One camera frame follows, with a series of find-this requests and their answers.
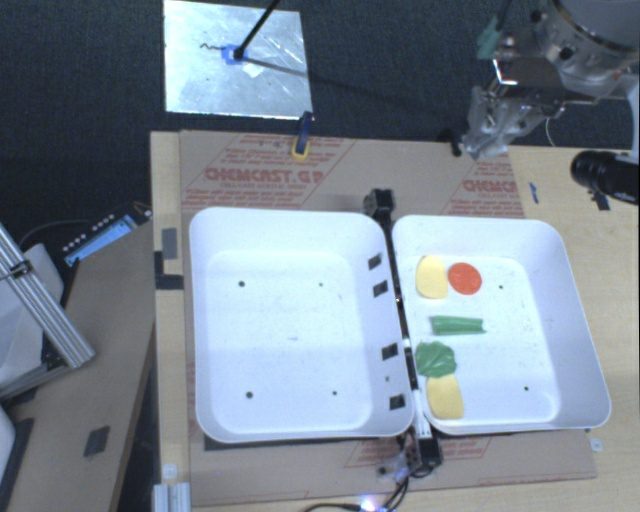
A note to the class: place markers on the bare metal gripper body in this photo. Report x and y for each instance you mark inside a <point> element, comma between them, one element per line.
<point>535,75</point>

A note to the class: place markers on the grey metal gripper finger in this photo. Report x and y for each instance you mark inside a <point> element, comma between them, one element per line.
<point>481,125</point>
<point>513,129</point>

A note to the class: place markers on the orange round toy slice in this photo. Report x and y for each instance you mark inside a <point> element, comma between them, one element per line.
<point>465,279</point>

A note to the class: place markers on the yellow oval toy slice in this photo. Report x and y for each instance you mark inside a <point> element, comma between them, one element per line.
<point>445,397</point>
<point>431,278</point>

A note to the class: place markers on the green toy bean pod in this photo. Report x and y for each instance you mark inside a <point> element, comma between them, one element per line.
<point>457,325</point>

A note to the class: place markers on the thin black and white rod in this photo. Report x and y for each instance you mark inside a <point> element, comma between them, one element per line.
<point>400,310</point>

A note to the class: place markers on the brown cardboard board red print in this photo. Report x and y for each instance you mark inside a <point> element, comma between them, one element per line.
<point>280,170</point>

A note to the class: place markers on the white plastic tray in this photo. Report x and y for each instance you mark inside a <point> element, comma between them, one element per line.
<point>285,325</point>
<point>520,345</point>

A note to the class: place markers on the green toy lettuce leaf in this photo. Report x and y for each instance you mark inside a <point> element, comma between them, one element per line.
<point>435,359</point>

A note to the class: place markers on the black cylinder on white bracket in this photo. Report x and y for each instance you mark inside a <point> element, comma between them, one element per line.
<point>602,175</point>

